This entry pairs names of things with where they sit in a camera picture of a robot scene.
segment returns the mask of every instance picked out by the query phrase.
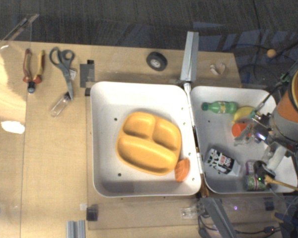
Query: wooden table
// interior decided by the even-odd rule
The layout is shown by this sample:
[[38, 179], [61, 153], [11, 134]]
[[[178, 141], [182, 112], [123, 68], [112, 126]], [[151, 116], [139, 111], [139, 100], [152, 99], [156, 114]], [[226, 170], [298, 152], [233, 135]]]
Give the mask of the wooden table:
[[[66, 222], [85, 219], [87, 204], [87, 148], [85, 89], [79, 87], [79, 73], [73, 82], [74, 101], [57, 118], [49, 110], [67, 91], [61, 72], [52, 66], [48, 54], [53, 47], [75, 53], [72, 67], [79, 70], [87, 60], [95, 62], [96, 80], [174, 83], [179, 78], [183, 51], [155, 50], [168, 60], [164, 72], [146, 64], [154, 51], [53, 43], [14, 42], [0, 55], [0, 238], [64, 238]], [[45, 50], [43, 81], [29, 95], [22, 82], [24, 51], [32, 51], [35, 73], [37, 56]], [[225, 63], [226, 71], [214, 76], [211, 64]], [[204, 85], [235, 86], [240, 79], [232, 54], [199, 52], [198, 79]], [[23, 134], [6, 132], [3, 121], [25, 126]], [[196, 225], [137, 228], [86, 229], [86, 237], [199, 237]]]

